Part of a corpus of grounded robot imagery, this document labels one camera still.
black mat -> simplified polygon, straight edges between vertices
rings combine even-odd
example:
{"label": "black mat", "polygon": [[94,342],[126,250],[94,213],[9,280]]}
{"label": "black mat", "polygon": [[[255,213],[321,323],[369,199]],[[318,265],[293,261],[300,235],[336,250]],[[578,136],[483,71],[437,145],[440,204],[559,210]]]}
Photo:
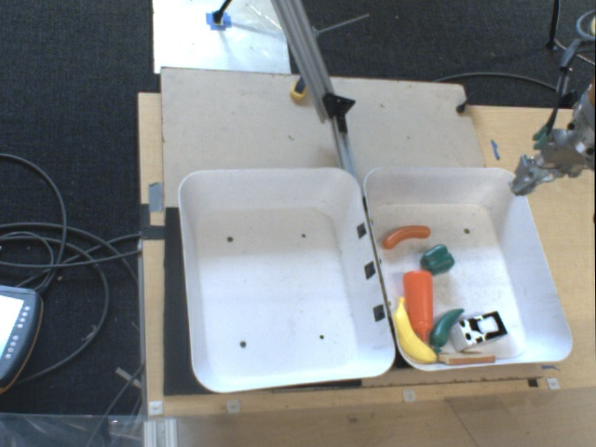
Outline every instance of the black mat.
{"label": "black mat", "polygon": [[164,394],[208,394],[191,367],[184,258],[178,209],[166,209]]}
{"label": "black mat", "polygon": [[[319,29],[371,14],[320,37],[334,75],[434,80],[506,71],[557,78],[560,52],[544,47],[552,0],[304,1]],[[594,0],[562,0],[564,43],[574,37],[576,18],[593,6]],[[152,11],[152,0],[0,0],[0,151],[46,169],[64,194],[70,223],[105,238],[140,229],[136,96],[158,90]],[[579,61],[574,75],[572,87],[583,90],[593,68]],[[514,81],[466,86],[476,104],[552,104],[549,91]],[[3,223],[57,221],[51,195],[30,174],[0,165],[0,180]],[[12,275],[0,270],[0,282],[7,279]],[[117,267],[110,281],[102,336],[63,370],[0,396],[0,411],[103,413],[123,385],[115,369],[134,372],[140,352],[137,292]],[[85,270],[52,288],[27,369],[48,366],[80,344],[100,303]],[[129,413],[137,395],[130,390],[114,413]]]}

white tray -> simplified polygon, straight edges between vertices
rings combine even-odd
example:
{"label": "white tray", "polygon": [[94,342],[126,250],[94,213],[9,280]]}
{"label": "white tray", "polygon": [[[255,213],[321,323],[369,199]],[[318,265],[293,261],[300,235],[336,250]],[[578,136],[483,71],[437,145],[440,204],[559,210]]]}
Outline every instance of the white tray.
{"label": "white tray", "polygon": [[291,386],[391,367],[395,345],[353,177],[204,170],[183,180],[179,203],[192,365],[203,386]]}
{"label": "white tray", "polygon": [[[433,277],[435,317],[453,308],[465,308],[463,317],[497,310],[508,335],[475,351],[494,353],[496,364],[562,360],[571,333],[527,199],[509,191],[512,178],[502,169],[372,171],[364,190],[387,299],[395,310],[403,274],[444,244],[455,266]],[[383,249],[386,235],[404,225],[427,225],[431,236]],[[454,350],[448,343],[444,351]],[[406,360],[425,371],[462,367]]]}

toy cucumber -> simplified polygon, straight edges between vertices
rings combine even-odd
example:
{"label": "toy cucumber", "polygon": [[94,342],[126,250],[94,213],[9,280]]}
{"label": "toy cucumber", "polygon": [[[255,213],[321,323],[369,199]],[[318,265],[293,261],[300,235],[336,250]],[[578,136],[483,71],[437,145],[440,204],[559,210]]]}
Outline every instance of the toy cucumber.
{"label": "toy cucumber", "polygon": [[447,344],[449,337],[449,330],[457,321],[457,319],[464,313],[463,308],[456,308],[448,311],[442,315],[435,323],[432,332],[430,332],[430,344],[435,352],[440,352],[440,349]]}

blue tape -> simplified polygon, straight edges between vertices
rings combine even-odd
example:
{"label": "blue tape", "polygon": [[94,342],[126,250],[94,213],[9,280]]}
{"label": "blue tape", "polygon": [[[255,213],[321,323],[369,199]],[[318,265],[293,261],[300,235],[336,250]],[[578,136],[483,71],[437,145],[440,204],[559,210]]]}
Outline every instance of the blue tape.
{"label": "blue tape", "polygon": [[496,142],[491,140],[491,145],[493,146],[494,158],[496,160],[501,160],[501,156],[499,155],[498,151],[496,150],[498,148],[498,146],[496,145]]}
{"label": "blue tape", "polygon": [[230,28],[232,26],[232,18],[227,13],[225,13],[225,12],[223,13],[222,23],[220,23],[220,24],[217,24],[213,20],[213,13],[215,13],[215,12],[212,11],[211,13],[207,13],[205,15],[207,24],[209,25],[209,27],[212,30],[219,30],[220,32],[224,32],[226,28]]}

toy banana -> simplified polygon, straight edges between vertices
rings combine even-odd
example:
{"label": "toy banana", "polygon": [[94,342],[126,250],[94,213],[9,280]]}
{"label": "toy banana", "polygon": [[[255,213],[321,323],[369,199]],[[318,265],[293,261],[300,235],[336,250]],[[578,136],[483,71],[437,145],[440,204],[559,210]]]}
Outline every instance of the toy banana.
{"label": "toy banana", "polygon": [[426,345],[413,331],[408,313],[404,306],[404,298],[400,298],[398,309],[393,315],[398,341],[403,352],[412,360],[421,364],[437,362],[436,353]]}

